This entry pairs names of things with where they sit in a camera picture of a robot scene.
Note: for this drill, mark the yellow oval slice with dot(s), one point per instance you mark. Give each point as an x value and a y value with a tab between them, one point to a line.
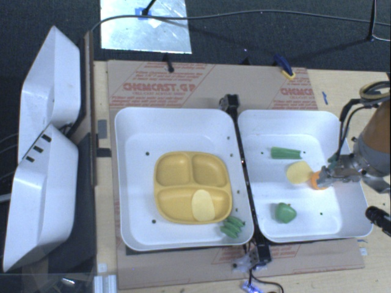
297	172
203	206

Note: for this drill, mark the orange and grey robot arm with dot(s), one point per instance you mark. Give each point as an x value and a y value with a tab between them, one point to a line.
377	133

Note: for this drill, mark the black cylinder on white bracket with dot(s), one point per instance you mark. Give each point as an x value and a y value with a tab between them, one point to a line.
378	216

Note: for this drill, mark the orange round toy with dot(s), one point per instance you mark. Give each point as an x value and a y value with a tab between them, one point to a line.
314	182

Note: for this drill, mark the green bell pepper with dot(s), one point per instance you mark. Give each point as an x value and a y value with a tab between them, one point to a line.
285	213

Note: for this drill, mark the green pea pods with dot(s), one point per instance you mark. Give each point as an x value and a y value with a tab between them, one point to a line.
232	226

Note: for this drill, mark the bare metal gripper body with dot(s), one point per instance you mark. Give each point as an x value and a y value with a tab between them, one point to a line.
345	171

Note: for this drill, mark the brown cardboard board red print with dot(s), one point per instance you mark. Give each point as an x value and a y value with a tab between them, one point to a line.
250	84

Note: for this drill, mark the thin black and white rod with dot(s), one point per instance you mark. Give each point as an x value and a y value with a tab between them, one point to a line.
247	179

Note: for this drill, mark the white plastic tray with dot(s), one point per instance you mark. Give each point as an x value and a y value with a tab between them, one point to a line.
171	127
305	124

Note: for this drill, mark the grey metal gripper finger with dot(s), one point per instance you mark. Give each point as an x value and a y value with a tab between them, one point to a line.
322	183
326	171

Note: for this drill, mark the yellow divided plate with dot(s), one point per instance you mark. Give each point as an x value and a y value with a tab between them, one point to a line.
177	179

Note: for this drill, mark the green celery stick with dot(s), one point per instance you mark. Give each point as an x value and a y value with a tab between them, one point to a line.
285	153

